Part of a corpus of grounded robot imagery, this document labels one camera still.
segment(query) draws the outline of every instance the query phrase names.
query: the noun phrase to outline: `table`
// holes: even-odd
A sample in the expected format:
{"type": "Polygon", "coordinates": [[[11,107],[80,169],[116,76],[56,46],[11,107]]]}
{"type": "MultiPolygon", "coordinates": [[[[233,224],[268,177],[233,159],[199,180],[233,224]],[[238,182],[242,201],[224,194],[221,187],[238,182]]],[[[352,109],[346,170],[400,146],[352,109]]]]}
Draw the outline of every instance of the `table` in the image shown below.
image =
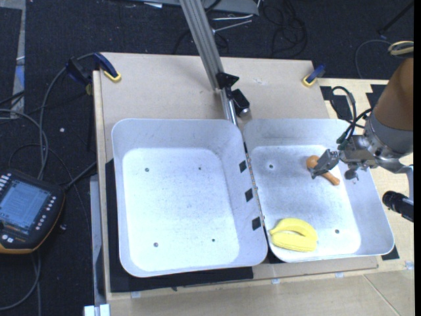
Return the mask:
{"type": "MultiPolygon", "coordinates": [[[[254,279],[202,286],[114,293],[110,291],[105,163],[112,159],[111,130],[124,118],[221,119],[219,95],[211,90],[200,57],[104,53],[122,74],[114,83],[93,74],[97,135],[100,239],[105,295],[111,315],[249,315],[292,313],[317,315],[412,315],[414,310],[413,224],[387,211],[400,259],[358,257],[307,263],[262,263],[254,279]]],[[[222,57],[226,72],[239,76],[236,88],[251,103],[253,119],[335,117],[320,86],[342,85],[357,100],[357,112],[368,108],[364,93],[384,80],[319,79],[311,88],[301,79],[313,70],[311,61],[222,57]]],[[[407,193],[405,176],[375,169],[379,193],[407,193]]]]}

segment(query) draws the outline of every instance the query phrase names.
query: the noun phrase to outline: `yellow banana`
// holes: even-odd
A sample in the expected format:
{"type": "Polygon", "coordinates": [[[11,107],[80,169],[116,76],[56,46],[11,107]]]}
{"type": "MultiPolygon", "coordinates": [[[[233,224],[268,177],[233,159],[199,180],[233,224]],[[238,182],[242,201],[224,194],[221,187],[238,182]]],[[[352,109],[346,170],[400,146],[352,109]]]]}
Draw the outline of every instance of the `yellow banana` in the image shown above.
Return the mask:
{"type": "Polygon", "coordinates": [[[272,243],[275,246],[295,251],[314,251],[317,247],[317,240],[315,239],[284,231],[272,235],[272,243]]]}
{"type": "Polygon", "coordinates": [[[317,232],[311,226],[311,224],[307,223],[304,220],[296,219],[296,218],[286,218],[282,219],[272,230],[269,230],[270,235],[274,235],[277,232],[290,230],[292,232],[296,232],[305,236],[308,239],[317,241],[317,232]]]}

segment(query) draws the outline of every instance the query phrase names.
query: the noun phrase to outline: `blue and yellow clamp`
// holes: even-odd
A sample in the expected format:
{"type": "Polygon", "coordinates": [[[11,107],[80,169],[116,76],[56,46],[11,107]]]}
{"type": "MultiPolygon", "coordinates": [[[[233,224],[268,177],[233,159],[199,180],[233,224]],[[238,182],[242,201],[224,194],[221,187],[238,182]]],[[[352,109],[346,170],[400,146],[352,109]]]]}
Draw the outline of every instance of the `blue and yellow clamp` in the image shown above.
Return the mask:
{"type": "Polygon", "coordinates": [[[311,74],[305,76],[303,78],[303,84],[306,87],[311,87],[317,80],[317,78],[322,77],[324,75],[326,65],[318,66],[311,74]]]}
{"type": "Polygon", "coordinates": [[[95,59],[95,62],[98,63],[99,66],[104,70],[104,75],[106,77],[108,77],[113,82],[118,82],[121,80],[121,74],[115,70],[111,62],[108,61],[104,55],[100,53],[94,53],[93,58],[95,59]]]}

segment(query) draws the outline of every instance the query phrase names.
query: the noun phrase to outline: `wooden pestle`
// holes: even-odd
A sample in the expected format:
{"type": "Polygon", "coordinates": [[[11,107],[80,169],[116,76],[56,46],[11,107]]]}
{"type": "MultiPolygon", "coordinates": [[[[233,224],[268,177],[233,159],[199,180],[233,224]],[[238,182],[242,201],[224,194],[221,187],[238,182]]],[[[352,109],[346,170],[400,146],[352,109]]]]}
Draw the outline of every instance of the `wooden pestle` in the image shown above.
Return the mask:
{"type": "MultiPolygon", "coordinates": [[[[317,165],[318,157],[316,155],[311,155],[307,158],[306,164],[308,169],[313,169],[317,165]]],[[[329,180],[333,185],[337,186],[341,182],[338,178],[336,178],[332,173],[326,172],[321,174],[324,178],[329,180]]]]}

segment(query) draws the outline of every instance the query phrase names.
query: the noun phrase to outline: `white cable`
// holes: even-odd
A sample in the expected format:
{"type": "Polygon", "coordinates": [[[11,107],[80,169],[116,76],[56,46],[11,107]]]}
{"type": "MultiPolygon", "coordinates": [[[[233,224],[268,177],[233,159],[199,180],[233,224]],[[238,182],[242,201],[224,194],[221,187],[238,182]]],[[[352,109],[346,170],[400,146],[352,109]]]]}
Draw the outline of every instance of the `white cable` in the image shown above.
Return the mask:
{"type": "MultiPolygon", "coordinates": [[[[260,2],[261,2],[262,0],[258,0],[257,1],[257,9],[259,9],[259,5],[260,5],[260,2]]],[[[251,17],[253,17],[253,14],[249,14],[249,15],[245,15],[245,16],[233,16],[233,17],[228,17],[228,18],[213,18],[212,20],[213,21],[223,21],[223,20],[243,20],[243,19],[245,19],[245,18],[251,18],[251,17]]]]}

